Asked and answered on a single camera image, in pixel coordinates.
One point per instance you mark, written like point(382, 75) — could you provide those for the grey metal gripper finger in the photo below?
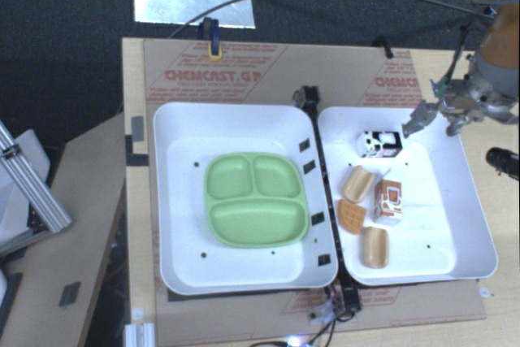
point(456, 125)
point(420, 117)

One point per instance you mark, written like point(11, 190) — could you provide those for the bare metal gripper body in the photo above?
point(467, 99)

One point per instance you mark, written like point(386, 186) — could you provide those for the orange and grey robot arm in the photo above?
point(500, 36)

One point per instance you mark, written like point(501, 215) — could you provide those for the black and white cow carton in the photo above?
point(380, 144)

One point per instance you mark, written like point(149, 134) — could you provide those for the tan toy bread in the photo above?
point(358, 183)
point(375, 247)

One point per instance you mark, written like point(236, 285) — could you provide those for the orange and white carton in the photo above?
point(388, 202)

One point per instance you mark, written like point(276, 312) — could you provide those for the white plastic tray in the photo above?
point(183, 215)
point(430, 215)

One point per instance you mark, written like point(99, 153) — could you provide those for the brown cardboard board red print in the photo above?
point(333, 73)

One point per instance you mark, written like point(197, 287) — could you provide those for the thin black rod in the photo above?
point(327, 191)

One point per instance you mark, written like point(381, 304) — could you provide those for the orange waffle biscuit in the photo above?
point(351, 216)

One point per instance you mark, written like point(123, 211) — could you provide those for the green divided plate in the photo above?
point(256, 201)

